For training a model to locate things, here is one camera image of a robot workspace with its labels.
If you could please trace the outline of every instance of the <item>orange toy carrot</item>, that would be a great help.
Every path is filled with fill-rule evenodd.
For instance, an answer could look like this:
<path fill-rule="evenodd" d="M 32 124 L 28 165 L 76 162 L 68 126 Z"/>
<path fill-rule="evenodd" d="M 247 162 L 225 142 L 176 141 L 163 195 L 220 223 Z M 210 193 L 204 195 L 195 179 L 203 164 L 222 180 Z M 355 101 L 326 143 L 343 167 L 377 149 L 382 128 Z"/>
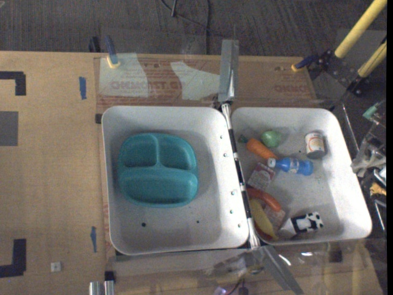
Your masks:
<path fill-rule="evenodd" d="M 253 152 L 254 154 L 262 157 L 265 160 L 268 160 L 270 158 L 278 160 L 278 157 L 257 139 L 249 138 L 247 140 L 247 138 L 245 138 L 244 136 L 241 136 L 240 139 L 241 141 L 246 142 L 246 148 L 248 151 Z"/>

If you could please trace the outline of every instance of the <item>green toy ball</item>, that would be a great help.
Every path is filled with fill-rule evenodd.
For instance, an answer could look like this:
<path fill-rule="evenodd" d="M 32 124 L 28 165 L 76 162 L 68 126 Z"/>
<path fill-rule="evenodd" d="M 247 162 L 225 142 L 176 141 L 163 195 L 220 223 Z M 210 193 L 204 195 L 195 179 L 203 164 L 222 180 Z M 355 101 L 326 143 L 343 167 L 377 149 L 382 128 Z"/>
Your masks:
<path fill-rule="evenodd" d="M 262 143 L 268 148 L 276 148 L 281 143 L 282 134 L 277 131 L 265 131 L 261 134 Z"/>

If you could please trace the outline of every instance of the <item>blue tape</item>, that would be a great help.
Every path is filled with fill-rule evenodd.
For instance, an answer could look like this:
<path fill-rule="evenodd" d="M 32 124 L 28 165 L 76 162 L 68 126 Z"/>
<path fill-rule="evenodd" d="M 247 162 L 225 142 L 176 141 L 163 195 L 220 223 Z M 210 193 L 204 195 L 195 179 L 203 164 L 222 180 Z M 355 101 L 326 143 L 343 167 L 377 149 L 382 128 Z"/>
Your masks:
<path fill-rule="evenodd" d="M 90 238 L 91 238 L 91 241 L 93 242 L 93 250 L 96 253 L 97 252 L 97 233 L 96 233 L 96 227 L 94 227 L 94 226 L 91 227 Z"/>
<path fill-rule="evenodd" d="M 109 58 L 111 59 L 112 64 L 116 65 L 119 62 L 119 60 L 117 59 L 115 44 L 113 43 L 113 40 L 110 37 L 110 35 L 105 36 L 104 39 L 106 43 L 106 48 L 109 53 Z"/>
<path fill-rule="evenodd" d="M 85 100 L 86 97 L 86 78 L 79 77 L 79 90 L 80 90 L 80 97 Z"/>
<path fill-rule="evenodd" d="M 319 59 L 319 56 L 317 56 L 317 55 L 309 56 L 309 57 L 303 59 L 301 62 L 297 63 L 295 65 L 295 68 L 301 69 L 304 66 L 308 66 L 308 65 L 312 64 L 313 62 L 317 61 L 318 59 Z"/>

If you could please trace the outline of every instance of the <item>small white cube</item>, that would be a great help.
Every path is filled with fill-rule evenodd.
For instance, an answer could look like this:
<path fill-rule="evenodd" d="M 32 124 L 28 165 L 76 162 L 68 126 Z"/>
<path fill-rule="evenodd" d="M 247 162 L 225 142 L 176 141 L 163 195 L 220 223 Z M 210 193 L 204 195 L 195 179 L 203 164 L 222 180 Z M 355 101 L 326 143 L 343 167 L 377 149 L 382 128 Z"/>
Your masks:
<path fill-rule="evenodd" d="M 61 271 L 61 262 L 52 262 L 50 264 L 51 272 L 60 272 Z"/>

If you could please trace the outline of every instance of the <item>gray carpet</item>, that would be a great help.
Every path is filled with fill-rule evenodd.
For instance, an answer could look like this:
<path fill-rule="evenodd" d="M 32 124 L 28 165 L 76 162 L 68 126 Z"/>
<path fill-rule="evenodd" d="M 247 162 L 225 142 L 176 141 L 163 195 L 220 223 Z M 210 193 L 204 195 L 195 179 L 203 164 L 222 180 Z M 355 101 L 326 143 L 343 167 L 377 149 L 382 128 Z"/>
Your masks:
<path fill-rule="evenodd" d="M 88 51 L 92 36 L 132 30 L 203 36 L 202 27 L 172 18 L 159 0 L 0 0 L 0 49 Z M 172 5 L 172 0 L 165 0 Z M 179 0 L 178 14 L 202 25 L 209 12 L 207 44 L 195 51 L 219 54 L 222 38 L 236 37 L 242 55 L 306 56 L 324 51 L 338 30 L 355 24 L 372 0 Z M 386 30 L 387 11 L 371 30 Z M 158 42 L 168 53 L 167 38 Z M 154 51 L 151 47 L 145 52 Z"/>

